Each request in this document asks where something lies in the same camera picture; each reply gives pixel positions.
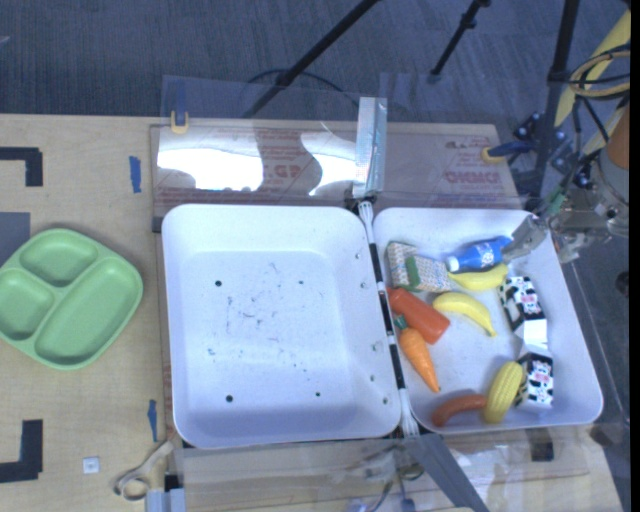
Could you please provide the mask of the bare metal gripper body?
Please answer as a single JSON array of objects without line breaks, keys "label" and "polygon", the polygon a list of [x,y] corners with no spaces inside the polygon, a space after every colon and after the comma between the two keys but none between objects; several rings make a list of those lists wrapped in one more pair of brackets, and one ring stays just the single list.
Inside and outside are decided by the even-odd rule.
[{"label": "bare metal gripper body", "polygon": [[629,204],[616,194],[567,192],[548,224],[560,262],[569,263],[596,242],[627,238]]}]

